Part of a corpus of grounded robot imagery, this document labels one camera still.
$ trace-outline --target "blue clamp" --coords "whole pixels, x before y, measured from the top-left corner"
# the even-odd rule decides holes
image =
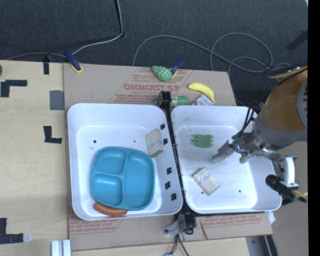
[[[63,51],[63,55],[67,58],[67,60],[71,63],[71,68],[77,73],[77,74],[80,74],[82,73],[82,71],[84,70],[82,68],[82,66],[80,66],[79,62],[77,61],[77,59],[75,58],[75,56],[67,51],[67,50],[64,50]]]
[[[180,58],[177,60],[177,62],[174,64],[173,68],[171,69],[171,73],[173,76],[176,74],[177,70],[182,67],[183,64],[184,64],[183,58]]]

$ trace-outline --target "blue plate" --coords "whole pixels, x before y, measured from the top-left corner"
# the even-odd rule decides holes
[[[142,210],[155,192],[155,165],[136,149],[109,146],[93,160],[91,193],[99,203],[126,210]]]

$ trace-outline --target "cardboard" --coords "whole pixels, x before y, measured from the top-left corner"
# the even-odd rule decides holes
[[[188,89],[199,82],[214,91],[216,105],[235,106],[235,98],[226,72],[179,69],[173,80],[160,81],[149,67],[81,64],[83,72],[75,73],[63,64],[64,110],[77,103],[153,104],[160,91],[174,96],[187,96],[189,104],[202,93]],[[68,227],[72,250],[102,249],[172,243],[163,229],[174,222],[173,215],[85,221],[72,209],[68,147],[68,123],[65,118],[66,167],[68,174]],[[269,235],[272,233],[268,214],[231,214],[201,216],[191,235],[184,241]]]

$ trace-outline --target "yellow banana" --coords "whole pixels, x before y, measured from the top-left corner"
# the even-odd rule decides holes
[[[213,104],[216,104],[214,91],[209,86],[201,82],[193,82],[188,85],[188,89],[203,93]]]

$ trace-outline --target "white tray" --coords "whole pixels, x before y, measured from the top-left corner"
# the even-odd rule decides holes
[[[97,151],[116,146],[148,153],[146,135],[154,129],[161,130],[161,138],[167,143],[164,151],[152,158],[155,166],[153,199],[146,208],[129,210],[121,218],[173,215],[181,209],[183,200],[176,162],[166,116],[160,108],[138,104],[79,103],[69,109],[67,124],[72,207],[81,219],[112,218],[93,208],[95,200],[91,194],[90,177]]]
[[[186,202],[199,214],[243,213],[274,211],[281,206],[282,198],[265,180],[275,174],[272,162],[265,157],[251,157],[239,162],[240,154],[212,162],[212,156],[244,124],[248,108],[238,106],[177,106],[171,112],[177,154],[185,189]],[[250,124],[246,132],[252,130]],[[197,147],[194,135],[212,135],[213,146]],[[193,180],[192,174],[206,167],[220,184],[210,195]]]

